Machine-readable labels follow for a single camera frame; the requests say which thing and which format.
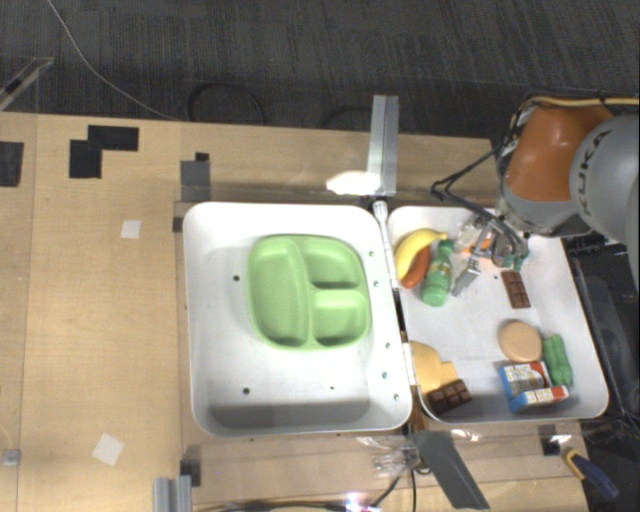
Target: green plate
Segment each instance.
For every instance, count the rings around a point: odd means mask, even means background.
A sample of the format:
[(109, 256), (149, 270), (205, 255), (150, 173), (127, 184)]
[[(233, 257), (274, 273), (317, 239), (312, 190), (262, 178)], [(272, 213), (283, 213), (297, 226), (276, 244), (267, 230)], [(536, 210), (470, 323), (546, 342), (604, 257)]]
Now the green plate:
[(249, 254), (247, 282), (253, 327), (278, 347), (344, 346), (361, 340), (371, 328), (362, 263), (339, 240), (263, 238)]

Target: white cable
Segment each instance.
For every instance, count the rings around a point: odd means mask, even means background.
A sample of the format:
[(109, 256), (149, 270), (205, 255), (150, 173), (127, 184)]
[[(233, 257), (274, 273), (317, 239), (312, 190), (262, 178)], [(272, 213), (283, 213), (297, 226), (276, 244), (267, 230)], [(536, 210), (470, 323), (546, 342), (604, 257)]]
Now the white cable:
[(55, 14), (56, 18), (58, 18), (58, 21), (62, 25), (62, 28), (64, 29), (64, 31), (67, 33), (67, 36), (69, 36), (69, 41), (71, 41), (71, 44), (73, 45), (74, 49), (76, 50), (76, 52), (80, 56), (80, 59), (82, 60), (82, 62), (85, 64), (85, 66), (87, 66), (87, 68), (89, 68), (89, 71), (91, 71), (98, 79), (100, 79), (102, 82), (107, 84), (113, 90), (115, 90), (118, 93), (122, 94), (122, 96), (124, 96), (125, 98), (128, 98), (129, 100), (133, 101), (136, 105), (141, 106), (145, 110), (148, 110), (149, 112), (151, 112), (151, 113), (153, 113), (153, 114), (155, 114), (157, 116), (163, 117), (164, 119), (170, 119), (171, 121), (181, 121), (181, 119), (177, 119), (175, 117), (168, 116), (168, 115), (163, 114), (162, 112), (160, 112), (160, 111), (158, 111), (158, 110), (156, 110), (154, 108), (151, 108), (148, 105), (145, 105), (140, 100), (137, 100), (136, 98), (131, 96), (129, 93), (123, 91), (116, 84), (114, 84), (113, 82), (110, 82), (104, 76), (102, 76), (98, 71), (96, 71), (96, 68), (94, 68), (91, 65), (91, 63), (84, 56), (84, 53), (82, 53), (82, 50), (78, 46), (78, 43), (76, 42), (75, 38), (73, 37), (73, 34), (71, 34), (71, 31), (69, 30), (69, 27), (67, 26), (65, 21), (62, 19), (62, 16), (60, 16), (60, 12), (58, 12), (58, 9), (56, 8), (56, 6), (53, 5), (53, 2), (51, 0), (46, 0), (46, 2), (49, 4), (49, 7), (51, 7), (51, 10), (53, 11), (53, 14)]

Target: metal bracket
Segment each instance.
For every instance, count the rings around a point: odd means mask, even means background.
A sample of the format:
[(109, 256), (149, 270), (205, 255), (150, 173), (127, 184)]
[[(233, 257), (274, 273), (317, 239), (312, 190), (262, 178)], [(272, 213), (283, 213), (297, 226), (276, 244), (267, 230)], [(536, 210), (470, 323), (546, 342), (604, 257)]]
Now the metal bracket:
[(191, 512), (191, 476), (175, 480), (156, 478), (153, 482), (153, 512)]
[(53, 65), (52, 58), (33, 59), (0, 91), (0, 112), (5, 110), (25, 89)]
[(376, 184), (377, 196), (396, 192), (399, 120), (397, 96), (373, 97), (367, 176)]

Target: wooden surface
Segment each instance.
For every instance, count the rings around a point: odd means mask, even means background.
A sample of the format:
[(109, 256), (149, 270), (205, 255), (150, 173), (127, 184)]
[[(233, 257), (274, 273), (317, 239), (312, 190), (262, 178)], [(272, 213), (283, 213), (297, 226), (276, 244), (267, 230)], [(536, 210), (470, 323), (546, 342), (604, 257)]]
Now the wooden surface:
[[(72, 180), (69, 141), (86, 140), (88, 124), (139, 127), (139, 151), (104, 152), (101, 180)], [(295, 471), (283, 473), (273, 452), (260, 459), (254, 446), (242, 448), (249, 440), (224, 444), (197, 430), (182, 432), (171, 230), (180, 160), (193, 160), (195, 152), (210, 154), (214, 189), (224, 185), (247, 197), (255, 187), (310, 189), (324, 198), (327, 177), (365, 169), (367, 134), (3, 113), (0, 140), (26, 144), (22, 184), (0, 189), (0, 424), (8, 434), (0, 447), (22, 450), (17, 473), (0, 468), (1, 510), (150, 511), (153, 479), (175, 477), (189, 449), (226, 464), (218, 489), (237, 492), (236, 500), (256, 487), (287, 489), (283, 480), (292, 478), (314, 482), (314, 489), (334, 481), (328, 461), (314, 456), (316, 442), (334, 453), (353, 450), (357, 456), (343, 471), (355, 473), (355, 482), (371, 481), (370, 455), (353, 439), (289, 444), (280, 464), (294, 462)], [(487, 149), (483, 140), (401, 136), (399, 187), (424, 190)], [(463, 192), (493, 196), (494, 174), (483, 166)], [(139, 239), (120, 237), (125, 220), (141, 221)], [(584, 509), (580, 484), (559, 459), (540, 455), (535, 431), (507, 429), (503, 436), (498, 427), (485, 428), (482, 435), (494, 438), (484, 448), (464, 439), (459, 447), (486, 482), (494, 509), (529, 510), (523, 503), (539, 493), (554, 497), (538, 501), (548, 503), (540, 510)], [(113, 467), (91, 455), (103, 433), (124, 442)], [(502, 437), (510, 443), (503, 450)], [(185, 438), (193, 444), (183, 444)], [(581, 446), (577, 434), (573, 440)], [(273, 443), (276, 452), (286, 450), (286, 440)], [(553, 478), (540, 478), (545, 464)], [(522, 478), (511, 482), (516, 468)], [(247, 479), (254, 475), (255, 487)], [(385, 485), (378, 480), (367, 490)], [(389, 496), (385, 510), (407, 510), (406, 485)], [(450, 509), (433, 477), (421, 485), (421, 504)]]

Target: orange object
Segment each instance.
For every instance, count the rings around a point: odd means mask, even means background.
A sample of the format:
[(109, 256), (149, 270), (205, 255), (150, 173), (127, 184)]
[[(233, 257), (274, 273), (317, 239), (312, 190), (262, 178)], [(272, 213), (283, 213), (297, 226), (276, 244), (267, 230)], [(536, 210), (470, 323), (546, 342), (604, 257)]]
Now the orange object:
[(605, 107), (536, 108), (507, 169), (511, 192), (529, 201), (569, 201), (573, 156), (587, 134), (611, 117)]
[(424, 249), (421, 249), (416, 257), (411, 262), (411, 268), (407, 275), (404, 276), (401, 283), (404, 288), (415, 288), (418, 283), (422, 281), (424, 275), (429, 268), (429, 262), (431, 261), (431, 249), (427, 245)]

